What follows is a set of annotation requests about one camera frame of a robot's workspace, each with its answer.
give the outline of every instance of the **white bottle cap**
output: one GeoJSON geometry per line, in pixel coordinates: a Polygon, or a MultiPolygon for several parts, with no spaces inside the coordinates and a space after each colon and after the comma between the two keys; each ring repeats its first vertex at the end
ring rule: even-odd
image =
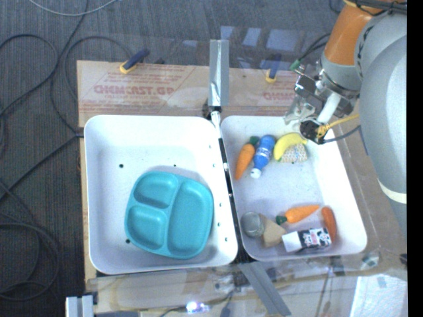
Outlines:
{"type": "Polygon", "coordinates": [[[251,169],[250,175],[252,178],[259,178],[261,174],[262,174],[262,171],[260,169],[257,169],[257,168],[251,169]]]}

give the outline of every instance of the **blue divided plate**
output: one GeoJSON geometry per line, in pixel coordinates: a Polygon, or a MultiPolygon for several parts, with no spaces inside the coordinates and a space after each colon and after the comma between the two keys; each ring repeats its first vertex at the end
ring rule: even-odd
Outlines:
{"type": "Polygon", "coordinates": [[[213,195],[203,184],[169,172],[146,172],[132,188],[125,232],[139,248],[170,258],[197,256],[213,220],[213,195]]]}

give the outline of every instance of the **orange carrot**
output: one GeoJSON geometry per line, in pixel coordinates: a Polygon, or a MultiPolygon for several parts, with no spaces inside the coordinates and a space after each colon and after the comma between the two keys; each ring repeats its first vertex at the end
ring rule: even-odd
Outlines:
{"type": "Polygon", "coordinates": [[[235,168],[236,180],[239,180],[241,178],[244,171],[247,169],[250,162],[252,161],[252,158],[254,157],[254,154],[256,152],[254,145],[257,143],[258,140],[259,138],[257,136],[252,136],[250,137],[250,141],[248,143],[245,143],[241,148],[241,151],[238,155],[237,166],[235,168]]]}
{"type": "Polygon", "coordinates": [[[336,221],[335,216],[333,215],[333,210],[328,206],[323,207],[322,216],[323,221],[325,222],[325,227],[326,229],[328,229],[330,239],[333,241],[336,238],[337,233],[336,221]]]}
{"type": "Polygon", "coordinates": [[[300,220],[310,216],[319,208],[318,204],[302,205],[300,207],[294,207],[288,209],[285,215],[276,216],[276,222],[280,225],[284,222],[296,223],[300,220]]]}

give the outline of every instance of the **bottle label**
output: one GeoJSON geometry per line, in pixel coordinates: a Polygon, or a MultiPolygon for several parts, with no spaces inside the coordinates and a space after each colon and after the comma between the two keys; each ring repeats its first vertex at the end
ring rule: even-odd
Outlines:
{"type": "Polygon", "coordinates": [[[259,147],[257,148],[256,155],[266,157],[266,159],[270,160],[270,157],[272,156],[272,151],[264,147],[259,147]]]}

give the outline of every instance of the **banana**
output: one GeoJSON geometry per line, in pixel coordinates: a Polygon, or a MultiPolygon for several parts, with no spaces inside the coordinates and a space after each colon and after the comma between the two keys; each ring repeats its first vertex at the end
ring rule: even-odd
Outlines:
{"type": "Polygon", "coordinates": [[[280,160],[288,147],[297,145],[298,143],[304,145],[307,143],[307,140],[298,133],[288,133],[281,136],[276,141],[275,147],[273,148],[273,157],[275,160],[280,160]]]}

